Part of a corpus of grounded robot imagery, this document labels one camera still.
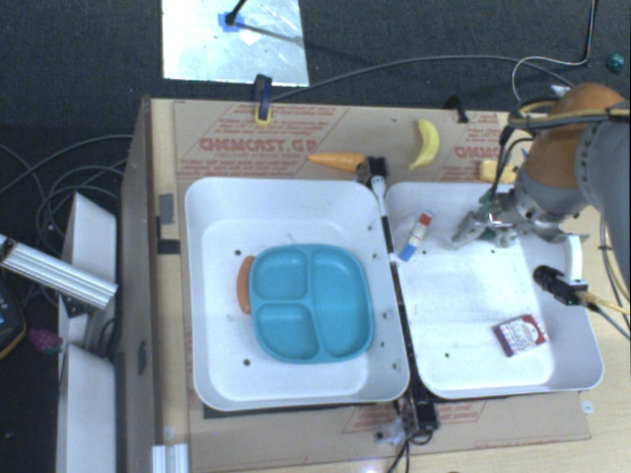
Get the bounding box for black cylinder on white bracket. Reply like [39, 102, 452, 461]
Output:
[532, 233, 591, 307]

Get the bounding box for yellow block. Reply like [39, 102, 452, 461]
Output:
[479, 159, 517, 184]

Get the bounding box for purple grapes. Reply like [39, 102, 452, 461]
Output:
[26, 327, 65, 356]

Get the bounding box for yellow banana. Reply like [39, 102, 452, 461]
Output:
[407, 117, 441, 172]

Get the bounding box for orange sausage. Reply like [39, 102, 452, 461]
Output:
[236, 254, 257, 315]

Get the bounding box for blue divided plate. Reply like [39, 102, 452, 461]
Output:
[247, 243, 375, 365]

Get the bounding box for white blue and red carton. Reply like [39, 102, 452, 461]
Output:
[397, 210, 435, 263]

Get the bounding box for white plastic tray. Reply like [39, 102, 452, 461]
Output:
[183, 175, 412, 412]
[384, 180, 605, 400]

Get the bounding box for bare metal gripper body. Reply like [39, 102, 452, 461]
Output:
[478, 190, 563, 243]

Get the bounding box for brown cardboard board red print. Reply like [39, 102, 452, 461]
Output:
[172, 100, 593, 468]

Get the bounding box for orange carrot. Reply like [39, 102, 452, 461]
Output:
[307, 151, 368, 172]

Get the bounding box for dark red packet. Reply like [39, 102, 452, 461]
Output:
[492, 313, 550, 359]

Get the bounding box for thin black and white rod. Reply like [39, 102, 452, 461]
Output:
[371, 174, 429, 416]

